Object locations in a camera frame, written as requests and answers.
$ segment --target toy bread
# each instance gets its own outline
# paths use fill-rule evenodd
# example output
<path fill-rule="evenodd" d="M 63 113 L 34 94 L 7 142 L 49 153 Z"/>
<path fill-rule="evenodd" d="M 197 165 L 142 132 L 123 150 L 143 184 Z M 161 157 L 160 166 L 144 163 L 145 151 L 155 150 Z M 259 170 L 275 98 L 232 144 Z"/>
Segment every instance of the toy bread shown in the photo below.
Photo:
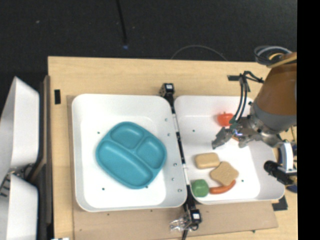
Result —
<path fill-rule="evenodd" d="M 218 155 L 213 152 L 198 154 L 195 156 L 194 161 L 198 169 L 217 167 L 220 164 Z"/>
<path fill-rule="evenodd" d="M 210 172 L 211 179 L 221 183 L 223 186 L 229 186 L 233 180 L 239 176 L 239 172 L 226 161 Z"/>

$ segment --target toy food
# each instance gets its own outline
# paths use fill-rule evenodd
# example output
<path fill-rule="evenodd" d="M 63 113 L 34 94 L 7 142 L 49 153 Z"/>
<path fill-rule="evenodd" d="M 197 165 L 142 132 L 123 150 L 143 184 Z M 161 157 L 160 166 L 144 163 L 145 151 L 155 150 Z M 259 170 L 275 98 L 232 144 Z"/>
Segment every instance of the toy food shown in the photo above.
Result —
<path fill-rule="evenodd" d="M 197 154 L 194 158 L 194 161 L 198 169 L 217 167 L 220 164 L 218 155 L 213 152 Z"/>
<path fill-rule="evenodd" d="M 219 114 L 216 119 L 218 121 L 218 123 L 222 126 L 222 127 L 227 127 L 230 126 L 231 124 L 229 123 L 229 121 L 233 118 L 233 114 L 232 113 L 226 113 L 224 112 L 223 114 Z"/>
<path fill-rule="evenodd" d="M 234 187 L 236 184 L 236 180 L 234 179 L 230 185 L 228 186 L 215 186 L 215 187 L 210 187 L 209 192 L 210 194 L 222 194 Z"/>
<path fill-rule="evenodd" d="M 222 161 L 220 165 L 210 172 L 210 177 L 223 186 L 229 186 L 233 180 L 239 176 L 239 172 L 227 161 Z"/>
<path fill-rule="evenodd" d="M 192 193 L 197 198 L 203 198 L 209 193 L 209 186 L 204 179 L 197 179 L 191 184 Z"/>

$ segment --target green toy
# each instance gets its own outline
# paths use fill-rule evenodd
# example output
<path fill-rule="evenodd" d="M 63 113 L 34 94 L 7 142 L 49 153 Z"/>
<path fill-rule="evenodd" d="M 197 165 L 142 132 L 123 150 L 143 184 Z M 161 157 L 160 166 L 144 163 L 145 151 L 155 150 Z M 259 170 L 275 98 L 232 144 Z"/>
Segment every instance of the green toy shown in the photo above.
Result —
<path fill-rule="evenodd" d="M 191 184 L 192 193 L 197 198 L 204 198 L 209 193 L 209 186 L 204 179 L 197 179 Z"/>

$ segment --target blue plate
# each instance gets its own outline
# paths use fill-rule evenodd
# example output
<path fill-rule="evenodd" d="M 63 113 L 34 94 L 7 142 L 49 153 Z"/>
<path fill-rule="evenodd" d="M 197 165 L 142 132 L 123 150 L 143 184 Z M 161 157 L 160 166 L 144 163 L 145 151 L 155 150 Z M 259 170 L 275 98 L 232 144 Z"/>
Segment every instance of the blue plate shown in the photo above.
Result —
<path fill-rule="evenodd" d="M 95 157 L 100 167 L 131 189 L 149 185 L 165 164 L 165 145 L 133 122 L 114 126 L 98 144 Z"/>

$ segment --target toy sausage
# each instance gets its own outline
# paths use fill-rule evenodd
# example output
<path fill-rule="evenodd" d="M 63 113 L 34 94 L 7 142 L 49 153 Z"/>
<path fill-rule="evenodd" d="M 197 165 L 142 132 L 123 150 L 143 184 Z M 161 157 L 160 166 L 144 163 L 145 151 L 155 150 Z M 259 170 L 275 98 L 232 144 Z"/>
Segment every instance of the toy sausage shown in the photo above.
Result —
<path fill-rule="evenodd" d="M 210 193 L 210 194 L 222 194 L 222 193 L 225 193 L 225 192 L 229 191 L 230 189 L 232 189 L 235 184 L 236 184 L 236 180 L 234 179 L 234 180 L 230 183 L 230 185 L 228 185 L 228 186 L 215 186 L 215 187 L 210 187 L 209 193 Z"/>

